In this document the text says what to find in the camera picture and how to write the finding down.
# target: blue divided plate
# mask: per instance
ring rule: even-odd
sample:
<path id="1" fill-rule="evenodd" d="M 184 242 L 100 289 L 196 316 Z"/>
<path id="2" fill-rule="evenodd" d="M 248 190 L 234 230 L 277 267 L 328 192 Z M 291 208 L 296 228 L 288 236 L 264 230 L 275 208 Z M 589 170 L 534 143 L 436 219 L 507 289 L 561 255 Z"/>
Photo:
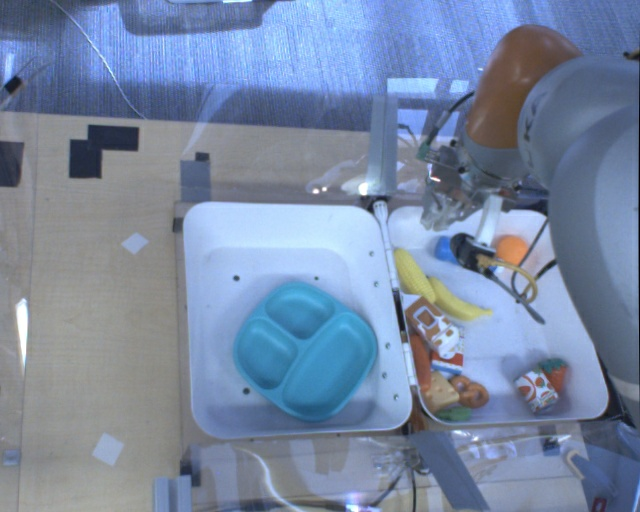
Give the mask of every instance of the blue divided plate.
<path id="1" fill-rule="evenodd" d="M 337 414 L 377 353 L 367 322 L 331 295 L 299 282 L 271 292 L 233 347 L 236 368 L 251 386 L 303 421 Z"/>

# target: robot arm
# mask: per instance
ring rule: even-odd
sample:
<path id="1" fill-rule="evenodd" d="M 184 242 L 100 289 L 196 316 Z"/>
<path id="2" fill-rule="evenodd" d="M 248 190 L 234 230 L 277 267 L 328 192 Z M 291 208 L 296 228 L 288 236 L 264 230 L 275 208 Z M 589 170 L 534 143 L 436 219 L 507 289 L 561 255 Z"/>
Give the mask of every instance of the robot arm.
<path id="1" fill-rule="evenodd" d="M 519 27 L 496 47 L 456 148 L 432 152 L 423 224 L 448 227 L 532 175 L 549 193 L 558 267 L 640 426 L 638 63 L 582 56 Z"/>

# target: yellow banana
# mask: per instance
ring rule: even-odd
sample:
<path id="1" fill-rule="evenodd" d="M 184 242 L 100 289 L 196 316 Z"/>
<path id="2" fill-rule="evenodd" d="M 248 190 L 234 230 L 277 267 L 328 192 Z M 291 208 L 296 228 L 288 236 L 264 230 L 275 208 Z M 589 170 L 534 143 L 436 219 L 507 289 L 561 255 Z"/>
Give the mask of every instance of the yellow banana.
<path id="1" fill-rule="evenodd" d="M 396 249 L 393 256 L 396 260 L 398 277 L 406 291 L 412 295 L 421 295 L 433 303 L 436 300 L 436 292 L 413 256 L 404 249 Z"/>
<path id="2" fill-rule="evenodd" d="M 447 315 L 468 322 L 482 315 L 491 316 L 493 314 L 490 309 L 483 309 L 456 297 L 437 277 L 430 277 L 429 283 L 436 293 L 435 305 Z"/>

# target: white square marker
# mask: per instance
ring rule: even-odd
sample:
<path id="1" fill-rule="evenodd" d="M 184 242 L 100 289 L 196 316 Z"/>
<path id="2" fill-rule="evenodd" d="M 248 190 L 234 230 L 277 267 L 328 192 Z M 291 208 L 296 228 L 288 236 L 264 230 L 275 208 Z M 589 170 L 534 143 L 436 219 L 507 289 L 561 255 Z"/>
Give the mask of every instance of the white square marker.
<path id="1" fill-rule="evenodd" d="M 124 443 L 105 433 L 102 434 L 92 455 L 109 466 L 115 466 L 122 448 L 124 448 Z"/>
<path id="2" fill-rule="evenodd" d="M 140 252 L 140 249 L 142 249 L 148 243 L 149 240 L 143 237 L 140 233 L 134 233 L 124 242 L 122 242 L 122 247 L 124 247 L 131 254 L 138 254 L 138 252 Z"/>

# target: red strawberry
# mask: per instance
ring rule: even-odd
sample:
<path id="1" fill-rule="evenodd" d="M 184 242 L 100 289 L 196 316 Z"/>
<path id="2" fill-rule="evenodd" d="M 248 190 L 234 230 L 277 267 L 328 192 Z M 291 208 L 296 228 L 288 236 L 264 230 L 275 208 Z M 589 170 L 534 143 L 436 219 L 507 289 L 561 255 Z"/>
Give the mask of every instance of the red strawberry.
<path id="1" fill-rule="evenodd" d="M 564 387 L 564 379 L 568 369 L 567 363 L 562 359 L 547 359 L 538 366 L 549 379 L 553 389 L 560 393 Z"/>

